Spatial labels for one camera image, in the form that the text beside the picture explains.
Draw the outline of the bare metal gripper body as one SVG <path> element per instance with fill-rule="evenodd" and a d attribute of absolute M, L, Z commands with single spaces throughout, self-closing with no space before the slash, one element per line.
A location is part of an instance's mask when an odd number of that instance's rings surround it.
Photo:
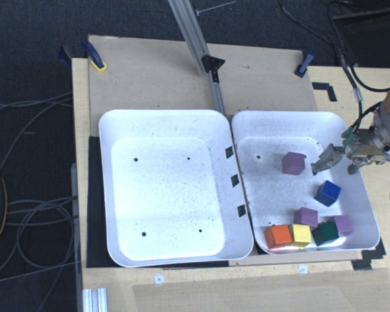
<path fill-rule="evenodd" d="M 380 127 L 350 129 L 344 136 L 344 154 L 352 161 L 352 166 L 390 162 L 390 133 Z"/>

